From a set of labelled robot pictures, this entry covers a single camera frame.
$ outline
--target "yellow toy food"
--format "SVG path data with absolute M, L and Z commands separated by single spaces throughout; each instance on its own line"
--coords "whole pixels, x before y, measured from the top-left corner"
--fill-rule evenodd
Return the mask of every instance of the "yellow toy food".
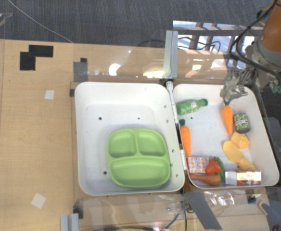
M 231 141 L 225 141 L 223 144 L 223 151 L 227 158 L 238 164 L 240 170 L 253 170 L 255 166 L 244 157 L 242 152 Z
M 234 143 L 239 149 L 246 149 L 250 144 L 249 139 L 244 134 L 240 134 L 237 132 L 233 133 L 230 141 Z

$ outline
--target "white paper square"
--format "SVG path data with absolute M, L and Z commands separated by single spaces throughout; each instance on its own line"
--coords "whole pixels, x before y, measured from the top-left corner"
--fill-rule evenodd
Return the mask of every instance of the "white paper square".
M 47 90 L 44 99 L 54 99 L 54 90 Z
M 33 200 L 31 201 L 31 204 L 39 209 L 42 209 L 44 202 L 46 200 L 46 197 L 43 197 L 41 194 L 36 193 Z

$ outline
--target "gray carpet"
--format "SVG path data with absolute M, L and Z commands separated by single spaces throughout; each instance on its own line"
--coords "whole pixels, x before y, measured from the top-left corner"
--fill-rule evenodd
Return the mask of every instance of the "gray carpet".
M 132 45 L 162 38 L 173 20 L 248 25 L 271 0 L 11 0 L 28 15 L 75 43 Z M 13 17 L 0 38 L 66 42 L 0 0 Z M 281 124 L 281 94 L 263 93 L 268 116 Z

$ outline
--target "small carton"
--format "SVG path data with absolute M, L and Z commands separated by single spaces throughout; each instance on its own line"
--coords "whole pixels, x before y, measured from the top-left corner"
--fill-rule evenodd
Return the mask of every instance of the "small carton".
M 246 186 L 259 185 L 261 183 L 260 170 L 233 170 L 225 172 L 226 185 Z
M 189 173 L 205 173 L 205 169 L 209 164 L 209 157 L 188 157 Z

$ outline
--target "carrot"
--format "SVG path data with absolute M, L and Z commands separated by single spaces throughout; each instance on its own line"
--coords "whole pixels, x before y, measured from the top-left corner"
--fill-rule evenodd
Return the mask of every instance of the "carrot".
M 224 117 L 224 122 L 226 125 L 226 128 L 230 134 L 232 134 L 232 129 L 233 129 L 233 111 L 232 108 L 228 105 L 225 104 L 223 110 L 223 117 Z
M 182 138 L 182 145 L 183 149 L 186 153 L 187 156 L 191 156 L 191 134 L 190 130 L 187 126 L 185 126 L 185 120 L 181 119 L 179 121 L 181 128 L 180 128 L 180 133 L 181 133 L 181 138 Z

